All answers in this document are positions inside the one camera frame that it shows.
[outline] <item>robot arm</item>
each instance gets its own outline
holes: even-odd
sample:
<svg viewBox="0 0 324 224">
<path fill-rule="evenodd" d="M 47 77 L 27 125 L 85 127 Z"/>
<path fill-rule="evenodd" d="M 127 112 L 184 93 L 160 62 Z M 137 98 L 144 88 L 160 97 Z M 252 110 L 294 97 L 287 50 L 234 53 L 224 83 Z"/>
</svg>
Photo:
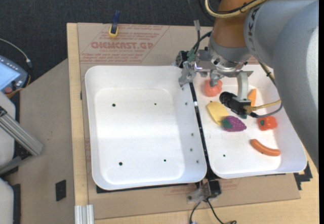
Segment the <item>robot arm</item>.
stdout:
<svg viewBox="0 0 324 224">
<path fill-rule="evenodd" d="M 249 114 L 248 76 L 244 65 L 253 55 L 273 69 L 286 113 L 305 149 L 318 166 L 318 22 L 319 0 L 221 0 L 206 50 L 189 52 L 179 84 L 196 73 L 209 74 L 214 86 L 222 77 L 236 77 L 238 94 L 220 100 L 237 114 Z"/>
</svg>

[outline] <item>blue and yellow object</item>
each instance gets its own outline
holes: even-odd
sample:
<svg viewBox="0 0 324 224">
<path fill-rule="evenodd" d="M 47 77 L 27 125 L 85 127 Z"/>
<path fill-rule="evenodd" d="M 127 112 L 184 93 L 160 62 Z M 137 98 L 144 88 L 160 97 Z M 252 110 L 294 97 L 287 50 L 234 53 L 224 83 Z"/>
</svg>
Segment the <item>blue and yellow object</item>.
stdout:
<svg viewBox="0 0 324 224">
<path fill-rule="evenodd" d="M 120 11 L 116 10 L 112 19 L 112 25 L 109 28 L 109 36 L 115 38 L 118 34 L 118 20 L 119 20 Z"/>
</svg>

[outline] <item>plastic tray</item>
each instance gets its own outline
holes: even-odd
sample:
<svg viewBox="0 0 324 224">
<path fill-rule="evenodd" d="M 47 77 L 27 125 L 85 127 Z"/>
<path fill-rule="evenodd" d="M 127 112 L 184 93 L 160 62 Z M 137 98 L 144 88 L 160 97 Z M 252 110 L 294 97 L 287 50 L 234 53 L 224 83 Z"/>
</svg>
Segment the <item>plastic tray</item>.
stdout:
<svg viewBox="0 0 324 224">
<path fill-rule="evenodd" d="M 249 91 L 253 88 L 257 89 L 256 106 L 279 99 L 275 86 L 259 65 L 247 65 L 243 70 L 253 71 L 249 77 Z M 206 108 L 210 101 L 219 102 L 219 95 L 207 97 L 204 92 L 205 81 L 206 78 L 198 74 L 193 83 L 210 166 L 217 176 L 234 178 L 299 172 L 306 167 L 307 159 L 304 148 L 284 109 L 274 115 L 278 127 L 266 131 L 259 130 L 256 118 L 241 119 L 228 109 L 229 114 L 240 118 L 246 124 L 247 129 L 238 132 L 225 131 L 211 118 Z M 223 92 L 237 95 L 236 78 L 225 77 L 221 81 Z M 278 106 L 268 107 L 256 113 L 262 115 L 277 108 Z M 251 146 L 250 139 L 258 139 L 268 147 L 280 149 L 280 156 L 272 157 L 261 154 Z"/>
<path fill-rule="evenodd" d="M 92 175 L 105 190 L 199 182 L 207 164 L 175 66 L 94 66 L 85 75 Z"/>
</svg>

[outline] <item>orange sausage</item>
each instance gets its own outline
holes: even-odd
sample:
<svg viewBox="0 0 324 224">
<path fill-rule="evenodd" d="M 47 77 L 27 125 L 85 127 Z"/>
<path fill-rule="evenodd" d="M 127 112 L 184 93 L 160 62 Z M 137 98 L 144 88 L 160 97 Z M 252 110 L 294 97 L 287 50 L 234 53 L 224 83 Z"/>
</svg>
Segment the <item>orange sausage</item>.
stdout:
<svg viewBox="0 0 324 224">
<path fill-rule="evenodd" d="M 253 148 L 255 148 L 257 151 L 268 155 L 268 156 L 279 156 L 280 155 L 280 150 L 279 149 L 271 149 L 266 147 L 265 145 L 261 144 L 257 139 L 252 139 L 251 140 L 251 145 Z"/>
</svg>

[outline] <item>toy tomato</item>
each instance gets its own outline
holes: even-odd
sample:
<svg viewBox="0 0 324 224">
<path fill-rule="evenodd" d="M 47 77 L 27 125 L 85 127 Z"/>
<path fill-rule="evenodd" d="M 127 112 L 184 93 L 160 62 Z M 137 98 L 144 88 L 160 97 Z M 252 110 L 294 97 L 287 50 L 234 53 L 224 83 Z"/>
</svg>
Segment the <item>toy tomato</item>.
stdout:
<svg viewBox="0 0 324 224">
<path fill-rule="evenodd" d="M 274 129 L 278 126 L 276 119 L 273 116 L 258 118 L 260 130 Z"/>
<path fill-rule="evenodd" d="M 205 82 L 205 94 L 208 97 L 214 97 L 218 95 L 222 91 L 222 81 L 218 80 L 217 85 L 210 86 L 209 80 L 206 80 Z"/>
</svg>

